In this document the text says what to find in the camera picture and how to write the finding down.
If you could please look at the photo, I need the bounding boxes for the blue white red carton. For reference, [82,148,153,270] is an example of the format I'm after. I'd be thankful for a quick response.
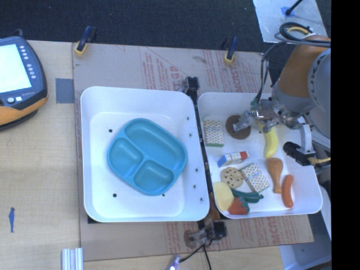
[217,151,250,168]

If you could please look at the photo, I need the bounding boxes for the white plastic tray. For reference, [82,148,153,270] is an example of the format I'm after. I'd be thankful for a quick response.
[197,92,323,219]
[80,86,210,223]

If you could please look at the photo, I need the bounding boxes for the black block with thin wires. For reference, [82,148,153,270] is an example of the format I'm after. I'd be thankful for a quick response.
[184,76,201,96]
[211,220,227,240]

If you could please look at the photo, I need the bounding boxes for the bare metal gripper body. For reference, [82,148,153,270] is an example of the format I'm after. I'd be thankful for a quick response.
[251,98,307,131]

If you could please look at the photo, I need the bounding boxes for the brown chicken drumstick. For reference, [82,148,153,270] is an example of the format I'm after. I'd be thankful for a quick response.
[267,157,284,194]

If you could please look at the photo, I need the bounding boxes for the tan chocolate chip cookie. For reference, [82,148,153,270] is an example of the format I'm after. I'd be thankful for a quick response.
[220,166,244,188]

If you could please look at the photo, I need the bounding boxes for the yellow banana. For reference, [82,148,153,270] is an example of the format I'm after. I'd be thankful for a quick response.
[258,121,279,159]

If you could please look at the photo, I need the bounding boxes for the orange sausage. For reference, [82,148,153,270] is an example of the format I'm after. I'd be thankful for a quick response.
[281,174,295,209]

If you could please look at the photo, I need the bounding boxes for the dark brown round biscuit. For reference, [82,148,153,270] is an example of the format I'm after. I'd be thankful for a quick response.
[225,115,251,140]

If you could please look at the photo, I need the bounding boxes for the yellow potato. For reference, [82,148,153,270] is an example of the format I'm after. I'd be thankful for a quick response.
[212,181,235,212]

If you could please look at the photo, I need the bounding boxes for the black cylinder on white bracket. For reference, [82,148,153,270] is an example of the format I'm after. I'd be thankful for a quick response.
[282,123,318,167]

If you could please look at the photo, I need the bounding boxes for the white orange patterned carton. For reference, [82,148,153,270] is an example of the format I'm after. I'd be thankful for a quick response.
[241,163,271,194]

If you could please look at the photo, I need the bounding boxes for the red strawberry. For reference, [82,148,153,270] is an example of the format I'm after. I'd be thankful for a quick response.
[228,197,250,215]

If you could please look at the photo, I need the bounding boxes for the green cucumber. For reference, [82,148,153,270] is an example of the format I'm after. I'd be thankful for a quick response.
[230,188,264,204]

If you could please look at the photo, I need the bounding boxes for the blue divided plate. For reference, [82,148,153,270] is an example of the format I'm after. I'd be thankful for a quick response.
[106,118,188,197]

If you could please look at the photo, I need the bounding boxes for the patterned carton with green edge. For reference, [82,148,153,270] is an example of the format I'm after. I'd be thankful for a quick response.
[202,116,225,148]

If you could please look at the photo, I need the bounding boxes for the thin black and white rod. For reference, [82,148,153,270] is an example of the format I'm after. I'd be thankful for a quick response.
[190,93,219,222]

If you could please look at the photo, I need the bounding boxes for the brown cardboard board red print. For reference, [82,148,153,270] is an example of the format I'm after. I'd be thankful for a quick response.
[72,42,315,262]

